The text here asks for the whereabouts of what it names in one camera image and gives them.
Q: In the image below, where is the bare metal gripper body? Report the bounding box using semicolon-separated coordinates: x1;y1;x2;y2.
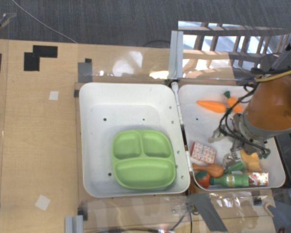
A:
223;113;267;155

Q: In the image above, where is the green toy vegetable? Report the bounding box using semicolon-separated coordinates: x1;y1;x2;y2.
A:
224;161;246;175

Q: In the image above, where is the white plastic tray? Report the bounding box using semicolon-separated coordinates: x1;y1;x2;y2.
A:
79;82;191;199
178;83;287;192

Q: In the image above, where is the orange toy drumstick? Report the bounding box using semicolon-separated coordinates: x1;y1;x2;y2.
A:
192;163;225;178

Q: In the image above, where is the green bottle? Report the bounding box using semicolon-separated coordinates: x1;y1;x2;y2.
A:
210;173;249;188

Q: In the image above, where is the yellow ribbed toy food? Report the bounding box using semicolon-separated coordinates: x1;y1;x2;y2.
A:
240;149;262;172

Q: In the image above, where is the long orange carrot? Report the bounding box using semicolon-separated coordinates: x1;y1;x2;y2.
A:
196;100;227;114

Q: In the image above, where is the short orange carrot green top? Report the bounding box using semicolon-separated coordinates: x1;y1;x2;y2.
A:
223;90;244;114

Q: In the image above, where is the red toy strawberry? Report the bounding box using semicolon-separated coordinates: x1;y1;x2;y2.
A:
195;170;211;189

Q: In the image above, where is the orange and white packet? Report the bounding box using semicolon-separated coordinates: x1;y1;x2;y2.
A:
247;171;269;187

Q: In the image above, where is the thin black and white rod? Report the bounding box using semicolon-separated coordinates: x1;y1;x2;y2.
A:
170;82;193;172

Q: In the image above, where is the green divided plate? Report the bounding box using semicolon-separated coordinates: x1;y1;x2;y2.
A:
111;129;177;190

